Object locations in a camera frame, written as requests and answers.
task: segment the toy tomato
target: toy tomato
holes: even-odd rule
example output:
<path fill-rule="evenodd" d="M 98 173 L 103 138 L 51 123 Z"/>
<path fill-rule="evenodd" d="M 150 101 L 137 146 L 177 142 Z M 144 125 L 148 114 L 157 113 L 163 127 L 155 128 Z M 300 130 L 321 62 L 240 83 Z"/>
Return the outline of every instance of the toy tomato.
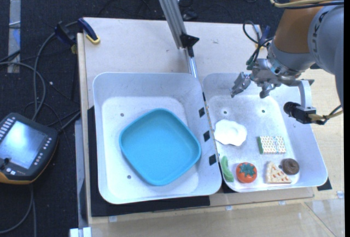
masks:
<path fill-rule="evenodd" d="M 242 183 L 253 182 L 257 173 L 256 167 L 248 162 L 240 163 L 236 168 L 237 179 Z"/>

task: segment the black bracket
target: black bracket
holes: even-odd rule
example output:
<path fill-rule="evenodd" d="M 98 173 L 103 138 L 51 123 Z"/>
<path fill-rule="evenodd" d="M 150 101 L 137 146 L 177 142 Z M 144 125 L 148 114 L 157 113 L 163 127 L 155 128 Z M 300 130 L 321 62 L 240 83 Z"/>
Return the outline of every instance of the black bracket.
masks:
<path fill-rule="evenodd" d="M 183 48 L 187 48 L 188 55 L 190 57 L 194 57 L 195 54 L 193 52 L 193 45 L 195 45 L 199 41 L 199 38 L 183 33 L 180 35 L 180 40 Z"/>

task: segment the chocolate donut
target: chocolate donut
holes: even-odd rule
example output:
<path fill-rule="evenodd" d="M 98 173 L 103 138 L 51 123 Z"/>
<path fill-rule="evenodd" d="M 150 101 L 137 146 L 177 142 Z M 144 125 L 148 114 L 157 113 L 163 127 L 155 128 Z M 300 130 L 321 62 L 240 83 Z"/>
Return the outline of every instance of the chocolate donut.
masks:
<path fill-rule="evenodd" d="M 281 165 L 282 165 L 282 170 L 287 175 L 295 175 L 296 173 L 299 172 L 299 164 L 293 158 L 283 159 L 281 162 Z"/>

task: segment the pizza slice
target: pizza slice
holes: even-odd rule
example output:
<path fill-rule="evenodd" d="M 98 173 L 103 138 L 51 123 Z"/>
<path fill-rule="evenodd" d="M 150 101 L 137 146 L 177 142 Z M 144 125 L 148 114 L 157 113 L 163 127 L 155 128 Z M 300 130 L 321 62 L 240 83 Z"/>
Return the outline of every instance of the pizza slice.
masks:
<path fill-rule="evenodd" d="M 267 165 L 266 169 L 267 183 L 291 183 L 290 178 L 272 161 Z"/>

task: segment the black floor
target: black floor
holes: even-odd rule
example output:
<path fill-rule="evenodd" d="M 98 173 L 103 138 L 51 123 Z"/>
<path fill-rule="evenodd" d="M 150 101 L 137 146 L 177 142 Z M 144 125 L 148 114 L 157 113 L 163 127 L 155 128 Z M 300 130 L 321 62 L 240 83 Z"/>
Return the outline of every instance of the black floor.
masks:
<path fill-rule="evenodd" d="M 21 62 L 34 66 L 36 56 L 54 27 L 83 16 L 164 20 L 158 0 L 21 0 Z M 9 0 L 0 0 L 0 61 L 8 55 Z M 181 11 L 200 22 L 255 24 L 276 30 L 283 10 L 269 0 L 185 0 Z M 73 33 L 76 26 L 69 28 Z M 38 72 L 44 77 L 46 99 L 37 122 L 60 129 L 79 110 L 77 57 L 69 45 L 53 39 L 42 50 Z M 43 87 L 38 82 L 38 97 Z M 31 118 L 34 114 L 33 72 L 21 67 L 20 73 L 0 68 L 0 119 L 10 112 Z M 78 226 L 75 177 L 74 122 L 60 133 L 55 157 L 33 184 L 37 236 L 68 236 Z M 16 225 L 30 202 L 28 186 L 0 184 L 0 231 Z M 33 236 L 32 212 L 15 230 L 5 236 Z"/>

